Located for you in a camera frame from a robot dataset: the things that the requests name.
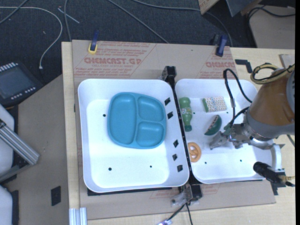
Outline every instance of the metal bracket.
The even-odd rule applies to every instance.
[[[0,139],[2,139],[8,146],[10,146],[17,154],[19,154],[27,165],[19,167],[13,166],[5,174],[0,175],[0,182],[10,178],[19,173],[28,166],[35,165],[38,162],[39,154],[27,145],[14,131],[12,131],[4,121],[0,119]]]
[[[172,207],[180,207],[193,198],[192,188],[191,186],[186,187],[181,193],[173,196],[171,198],[171,206]]]
[[[236,59],[235,63],[237,65],[245,65],[246,69],[247,69],[247,72],[248,73],[252,73],[251,64],[250,64],[250,62],[248,62],[248,60]]]
[[[69,209],[69,225],[87,225],[86,208]]]

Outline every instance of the blue divided plate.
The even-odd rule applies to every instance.
[[[165,108],[153,97],[118,93],[109,105],[107,130],[109,137],[120,146],[155,148],[165,139]]]

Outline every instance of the green bottle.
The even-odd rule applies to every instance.
[[[179,99],[179,107],[181,117],[184,123],[184,130],[186,132],[192,131],[191,119],[193,117],[193,112],[191,109],[191,101],[188,97],[182,97]]]

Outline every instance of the black cable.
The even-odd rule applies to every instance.
[[[187,203],[186,203],[186,206],[187,206],[187,212],[188,212],[189,221],[191,222],[191,225],[193,225],[191,212],[189,211],[189,208],[188,208],[188,204],[187,204]]]
[[[184,206],[186,205],[186,203],[185,204],[183,204],[178,210],[176,210],[168,219],[167,219],[167,221],[168,220],[171,220],[173,217],[175,217],[183,208],[184,208]]]
[[[230,69],[228,68],[228,69],[223,71],[223,77],[224,77],[224,80],[225,80],[226,89],[227,89],[229,97],[230,97],[230,103],[231,103],[231,107],[232,107],[232,119],[233,119],[234,116],[235,116],[235,104],[234,104],[233,94],[231,93],[231,90],[230,90],[230,87],[229,87],[229,84],[228,84],[227,71],[229,71],[229,70]]]
[[[245,107],[244,109],[240,110],[240,111],[234,116],[234,118],[229,122],[230,126],[232,126],[233,123],[234,123],[234,120],[235,120],[238,116],[240,116],[241,114],[245,113],[245,112],[248,110],[248,108],[249,108],[249,107]]]
[[[266,12],[266,13],[272,15],[272,16],[275,16],[275,17],[290,17],[290,16],[295,16],[295,15],[296,15],[296,14],[288,14],[288,15],[279,15],[279,14],[275,14],[275,13],[270,12],[269,10],[265,9],[265,8],[264,8],[265,6],[266,6],[266,5],[263,5],[263,6],[261,6],[261,7],[255,7],[255,8],[251,9],[251,10],[248,12],[248,14],[247,14],[247,28],[248,28],[248,30],[251,30],[251,28],[250,28],[250,19],[251,19],[251,17],[252,17],[255,13],[257,13],[259,10],[264,11],[264,12]]]
[[[262,7],[255,7],[255,8],[253,8],[253,9],[251,9],[250,10],[250,12],[248,13],[249,14],[249,20],[250,20],[250,18],[254,15],[254,13],[253,14],[251,14],[253,11],[255,11],[255,10],[262,10],[262,11],[264,11],[264,12],[266,12],[266,13],[268,13],[268,14],[270,14],[270,15],[272,15],[272,16],[275,16],[275,17],[291,17],[291,16],[296,16],[296,14],[295,13],[293,13],[293,14],[287,14],[287,15],[280,15],[280,14],[275,14],[275,13],[273,13],[273,12],[270,12],[269,10],[267,10],[267,9],[265,9],[264,7],[265,7],[266,5],[264,5],[264,6],[262,6]]]
[[[295,147],[295,141],[292,139],[291,135],[287,134],[286,136],[290,140],[291,144]]]
[[[242,86],[241,86],[241,84],[240,84],[240,81],[239,81],[237,75],[236,75],[230,68],[227,68],[227,69],[225,69],[225,70],[223,71],[223,77],[226,78],[226,80],[227,80],[227,71],[231,72],[232,75],[234,76],[234,78],[235,78],[236,82],[238,83],[238,86],[239,86],[240,91],[241,91],[241,93],[243,94],[244,98],[245,98],[249,103],[252,103],[252,100],[250,100],[250,99],[247,97],[247,95],[244,93],[244,90],[243,90],[243,88],[242,88]]]

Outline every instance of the black hole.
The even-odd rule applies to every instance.
[[[167,104],[170,102],[170,98],[168,97],[166,100],[165,100],[165,106],[167,106]]]
[[[174,154],[172,157],[173,157],[174,161],[177,159],[177,155],[176,154]]]
[[[173,112],[168,113],[168,119],[170,119],[173,116]]]
[[[177,166],[177,171],[180,172],[180,171],[182,171],[182,170],[183,170],[182,165],[178,165],[178,166]]]
[[[175,142],[173,142],[174,147],[178,146],[178,140],[176,140]]]

